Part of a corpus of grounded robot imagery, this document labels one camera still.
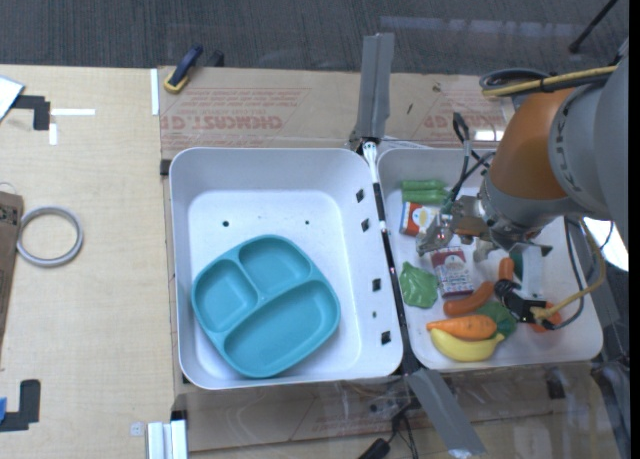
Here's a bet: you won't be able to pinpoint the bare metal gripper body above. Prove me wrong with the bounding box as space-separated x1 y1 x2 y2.
448 188 503 247

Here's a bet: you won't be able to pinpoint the white and orange carton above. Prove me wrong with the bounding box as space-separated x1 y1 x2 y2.
398 201 442 238

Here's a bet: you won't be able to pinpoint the red and white carton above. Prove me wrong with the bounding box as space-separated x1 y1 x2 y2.
430 245 476 299

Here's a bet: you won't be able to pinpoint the green pea pods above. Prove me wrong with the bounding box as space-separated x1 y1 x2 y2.
400 178 449 206

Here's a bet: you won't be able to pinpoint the green lettuce leaf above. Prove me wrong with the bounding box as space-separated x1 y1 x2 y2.
399 260 441 310

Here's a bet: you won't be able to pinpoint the long orange sausage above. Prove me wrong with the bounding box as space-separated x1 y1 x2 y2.
442 280 496 319

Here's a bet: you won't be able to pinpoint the orange carrot with green top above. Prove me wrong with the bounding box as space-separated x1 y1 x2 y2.
425 300 519 342

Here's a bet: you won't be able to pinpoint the orange round toy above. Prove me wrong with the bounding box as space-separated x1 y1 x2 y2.
528 301 563 334

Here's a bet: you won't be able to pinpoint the yellow banana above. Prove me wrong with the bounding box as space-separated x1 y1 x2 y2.
429 327 507 364

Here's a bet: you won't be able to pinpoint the white plastic tray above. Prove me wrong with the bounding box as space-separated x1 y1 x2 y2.
168 146 405 392
375 147 605 374

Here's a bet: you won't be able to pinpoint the blue divided plate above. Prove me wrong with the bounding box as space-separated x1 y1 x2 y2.
190 234 343 380

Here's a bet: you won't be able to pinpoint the brown cardboard board red print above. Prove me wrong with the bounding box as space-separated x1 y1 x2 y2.
157 65 604 453

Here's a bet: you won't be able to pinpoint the grey tape roll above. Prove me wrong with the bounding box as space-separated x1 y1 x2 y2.
15 205 85 269

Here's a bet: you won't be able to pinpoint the white paper sheet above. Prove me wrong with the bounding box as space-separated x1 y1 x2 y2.
0 75 26 122

